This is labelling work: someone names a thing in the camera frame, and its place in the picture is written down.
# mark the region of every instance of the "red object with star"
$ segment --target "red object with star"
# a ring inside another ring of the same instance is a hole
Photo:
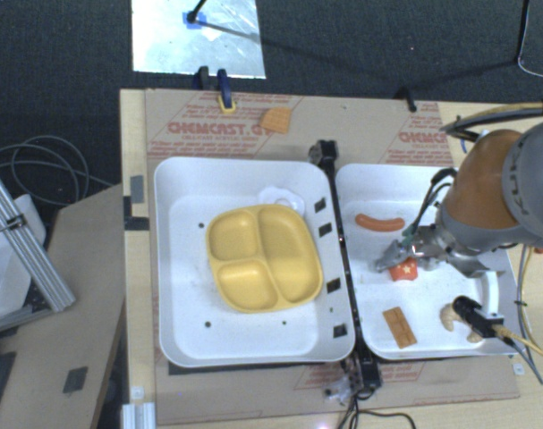
[[[400,280],[416,280],[418,277],[418,266],[414,257],[409,257],[404,262],[389,269],[390,276],[394,282]]]

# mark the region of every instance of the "toy sausage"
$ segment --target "toy sausage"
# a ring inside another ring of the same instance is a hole
[[[354,218],[354,221],[365,229],[377,232],[394,232],[400,231],[404,227],[403,218],[394,219],[376,219],[366,214],[359,213]]]

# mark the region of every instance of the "yellow plate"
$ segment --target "yellow plate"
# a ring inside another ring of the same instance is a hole
[[[323,272],[307,224],[291,208],[257,205],[223,213],[206,233],[217,289],[231,307],[261,313],[314,299]]]

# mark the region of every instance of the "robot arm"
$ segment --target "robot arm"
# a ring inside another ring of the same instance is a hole
[[[465,128],[450,130],[461,138],[477,137]],[[524,134],[496,130],[476,140],[438,208],[436,223],[419,226],[419,216],[405,239],[393,242],[376,262],[377,270],[417,257],[428,269],[447,261],[470,276],[484,270],[477,259],[483,252],[508,243],[543,248],[543,123]]]

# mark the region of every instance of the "white container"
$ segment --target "white container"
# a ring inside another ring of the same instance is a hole
[[[30,196],[20,196],[14,202],[18,210],[24,214],[35,238],[39,243],[42,243],[46,236],[46,230]],[[0,232],[0,316],[7,315],[22,307],[29,286],[29,272],[4,234]]]
[[[184,367],[327,362],[351,353],[355,336],[331,193],[316,166],[175,157],[158,166],[154,183],[159,339],[170,361]],[[245,314],[217,292],[205,234],[213,218],[257,205],[269,186],[302,198],[324,283],[299,307]],[[321,236],[319,229],[328,232]]]
[[[418,278],[412,282],[394,282],[388,271],[378,273],[373,269],[374,262],[391,241],[402,239],[401,232],[369,231],[356,224],[355,216],[363,213],[377,219],[401,217],[408,226],[418,214],[430,179],[438,170],[420,166],[348,164],[336,176],[352,282],[365,341],[375,354],[387,359],[514,354],[512,348],[498,339],[469,343],[466,340],[471,331],[468,326],[454,323],[454,332],[449,332],[440,321],[441,308],[460,295],[475,299],[482,305],[491,301],[492,307],[496,306],[495,300],[486,300],[481,279],[466,278],[446,263],[431,272],[419,268]],[[436,209],[431,206],[420,225],[433,223],[435,215]],[[497,288],[494,280],[489,289],[492,294],[499,290],[498,313],[505,316],[507,327],[518,332],[513,303],[516,286],[507,253],[503,250],[487,253],[483,264],[498,272]],[[405,349],[398,348],[382,315],[394,307],[402,309],[418,341]]]

